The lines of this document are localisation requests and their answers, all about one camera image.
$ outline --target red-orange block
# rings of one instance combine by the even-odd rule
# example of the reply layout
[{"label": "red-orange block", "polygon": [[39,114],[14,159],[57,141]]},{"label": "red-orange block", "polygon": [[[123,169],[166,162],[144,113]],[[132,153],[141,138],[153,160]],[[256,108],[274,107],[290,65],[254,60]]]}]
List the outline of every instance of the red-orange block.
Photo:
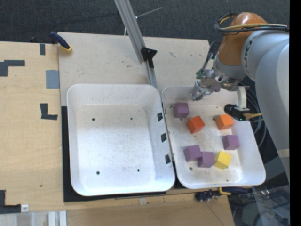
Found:
[{"label": "red-orange block", "polygon": [[189,119],[189,121],[186,123],[186,126],[188,127],[191,134],[193,134],[202,130],[202,128],[205,126],[205,123],[203,122],[202,118],[198,115]]},{"label": "red-orange block", "polygon": [[229,129],[233,124],[232,117],[228,114],[220,115],[215,120],[218,130]]}]

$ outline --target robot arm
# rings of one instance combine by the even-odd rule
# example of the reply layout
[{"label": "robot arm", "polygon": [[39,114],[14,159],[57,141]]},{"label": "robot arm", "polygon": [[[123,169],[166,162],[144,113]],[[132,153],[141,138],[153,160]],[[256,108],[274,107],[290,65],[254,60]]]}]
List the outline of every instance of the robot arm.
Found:
[{"label": "robot arm", "polygon": [[[233,16],[229,27],[219,27]],[[205,62],[197,72],[200,81],[191,97],[200,100],[218,92],[217,88],[237,90],[246,76],[253,80],[260,111],[289,180],[289,27],[268,24],[253,13],[227,14],[217,19],[215,27],[224,37],[212,69],[205,69]],[[248,119],[244,116],[247,110],[241,105],[225,107],[225,112],[231,111],[238,120]]]}]

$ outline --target yellow block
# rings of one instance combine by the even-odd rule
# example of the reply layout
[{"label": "yellow block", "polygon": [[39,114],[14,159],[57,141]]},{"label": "yellow block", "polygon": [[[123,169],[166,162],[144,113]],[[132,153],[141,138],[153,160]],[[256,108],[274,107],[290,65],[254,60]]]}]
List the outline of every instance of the yellow block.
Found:
[{"label": "yellow block", "polygon": [[231,155],[228,153],[225,153],[224,151],[220,151],[218,154],[214,157],[214,166],[218,167],[219,169],[226,169],[231,161]]}]

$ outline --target black clamp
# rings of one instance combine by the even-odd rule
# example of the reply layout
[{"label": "black clamp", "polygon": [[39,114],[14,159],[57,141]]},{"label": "black clamp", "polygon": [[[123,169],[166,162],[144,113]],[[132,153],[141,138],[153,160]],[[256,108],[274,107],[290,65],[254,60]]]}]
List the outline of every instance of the black clamp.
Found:
[{"label": "black clamp", "polygon": [[142,53],[142,57],[143,57],[144,61],[147,61],[147,60],[149,61],[150,68],[154,68],[154,63],[152,61],[152,58],[154,58],[154,56],[156,55],[157,50],[143,47],[141,49],[141,53]]}]

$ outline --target purple block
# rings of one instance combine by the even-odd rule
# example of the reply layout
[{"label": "purple block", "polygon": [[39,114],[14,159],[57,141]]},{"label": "purple block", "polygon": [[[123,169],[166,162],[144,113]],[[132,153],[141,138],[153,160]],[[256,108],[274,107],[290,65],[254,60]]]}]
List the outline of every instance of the purple block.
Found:
[{"label": "purple block", "polygon": [[188,103],[178,102],[174,105],[174,117],[186,118],[189,114]]},{"label": "purple block", "polygon": [[222,144],[225,150],[235,150],[239,147],[238,136],[236,135],[226,135],[222,139]]},{"label": "purple block", "polygon": [[184,150],[186,161],[197,161],[202,157],[199,145],[190,145]]},{"label": "purple block", "polygon": [[198,160],[198,166],[200,168],[210,168],[214,164],[213,152],[202,152],[202,157]]}]

